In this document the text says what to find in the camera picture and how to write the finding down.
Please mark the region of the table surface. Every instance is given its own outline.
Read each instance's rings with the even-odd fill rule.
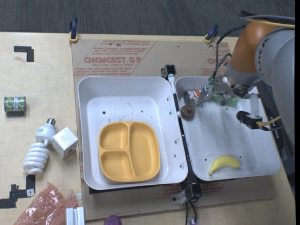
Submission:
[[[148,40],[202,42],[203,37],[186,36],[139,36],[79,34],[79,39]],[[236,37],[226,37],[230,50]],[[14,52],[14,46],[32,46],[35,62],[26,62],[26,54]],[[37,129],[48,118],[55,118],[56,130],[68,127],[77,135],[75,95],[73,82],[72,49],[69,34],[0,32],[0,97],[26,96],[30,101],[26,115],[8,118],[0,109],[0,199],[9,198],[12,184],[26,188],[26,172],[23,160],[35,140]],[[36,194],[54,184],[67,196],[73,190],[81,192],[79,154],[71,154],[65,160],[50,149],[46,171],[36,176]],[[239,202],[197,208],[197,224],[244,224],[281,225],[296,224],[295,199],[286,173],[280,171],[271,176],[275,197],[259,201]],[[16,208],[0,209],[2,224],[13,224],[30,205],[34,197],[18,199]],[[129,224],[184,224],[186,211],[181,210],[122,217],[123,225]],[[103,220],[86,224],[103,224]]]

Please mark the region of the small white box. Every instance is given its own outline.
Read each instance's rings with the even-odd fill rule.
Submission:
[[[77,142],[78,138],[66,127],[53,136],[52,147],[64,160],[76,150]]]

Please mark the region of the small green object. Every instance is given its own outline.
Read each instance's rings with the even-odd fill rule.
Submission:
[[[212,94],[211,96],[216,102],[221,102],[222,101],[222,98],[218,97],[216,94]]]
[[[237,97],[233,97],[233,98],[228,100],[228,104],[232,104],[232,105],[237,104],[238,100],[239,99]]]
[[[208,85],[213,85],[215,79],[213,78],[214,74],[211,74],[210,77],[208,78]]]

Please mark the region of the yellow banana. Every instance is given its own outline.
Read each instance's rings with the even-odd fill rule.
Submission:
[[[221,156],[213,160],[211,164],[211,169],[209,171],[209,175],[212,175],[212,173],[223,166],[230,166],[230,167],[240,167],[240,162],[235,158],[231,156]]]

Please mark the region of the yellow plate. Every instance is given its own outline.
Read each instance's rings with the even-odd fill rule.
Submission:
[[[145,181],[159,172],[158,139],[147,123],[109,123],[101,129],[98,145],[102,172],[110,180]]]

